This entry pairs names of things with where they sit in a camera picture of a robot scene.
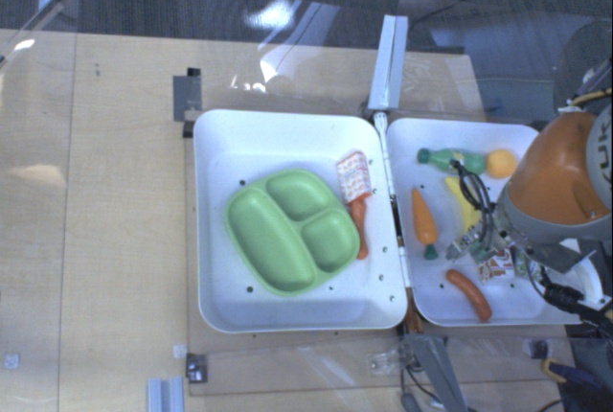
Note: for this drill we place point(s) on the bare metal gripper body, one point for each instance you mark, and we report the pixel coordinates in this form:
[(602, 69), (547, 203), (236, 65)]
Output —
[(479, 241)]

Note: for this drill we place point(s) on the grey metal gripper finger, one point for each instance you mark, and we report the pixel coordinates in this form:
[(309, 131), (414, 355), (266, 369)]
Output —
[(455, 251)]

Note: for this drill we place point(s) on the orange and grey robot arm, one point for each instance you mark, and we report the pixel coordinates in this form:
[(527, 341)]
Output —
[(551, 170)]

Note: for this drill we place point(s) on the white packet with orange print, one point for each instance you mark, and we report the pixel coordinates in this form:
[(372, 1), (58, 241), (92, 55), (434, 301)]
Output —
[(354, 175), (495, 268)]

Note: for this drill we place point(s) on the yellow banana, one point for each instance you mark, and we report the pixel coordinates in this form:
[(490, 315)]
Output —
[(462, 204)]

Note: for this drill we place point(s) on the orange carrot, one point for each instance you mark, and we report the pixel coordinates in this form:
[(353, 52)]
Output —
[(424, 221)]

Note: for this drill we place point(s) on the orange sausage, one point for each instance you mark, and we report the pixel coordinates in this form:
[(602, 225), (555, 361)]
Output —
[(359, 223), (471, 292)]

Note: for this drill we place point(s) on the white plastic tray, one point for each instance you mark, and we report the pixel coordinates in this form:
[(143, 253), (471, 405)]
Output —
[(431, 295), (297, 137)]

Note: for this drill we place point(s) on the green packet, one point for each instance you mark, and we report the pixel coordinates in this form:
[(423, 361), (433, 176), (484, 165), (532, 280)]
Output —
[(524, 266)]

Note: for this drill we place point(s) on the orange ball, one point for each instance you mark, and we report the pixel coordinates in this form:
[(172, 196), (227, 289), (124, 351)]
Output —
[(500, 163)]

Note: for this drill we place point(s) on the green plastic bottle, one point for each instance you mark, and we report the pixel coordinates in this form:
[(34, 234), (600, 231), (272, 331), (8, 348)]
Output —
[(440, 158)]

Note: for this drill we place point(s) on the green divided plate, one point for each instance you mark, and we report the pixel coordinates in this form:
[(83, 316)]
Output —
[(268, 233)]

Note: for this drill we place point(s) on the black cylinder on white bracket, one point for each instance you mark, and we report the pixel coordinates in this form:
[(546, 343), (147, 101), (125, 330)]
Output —
[(562, 294)]

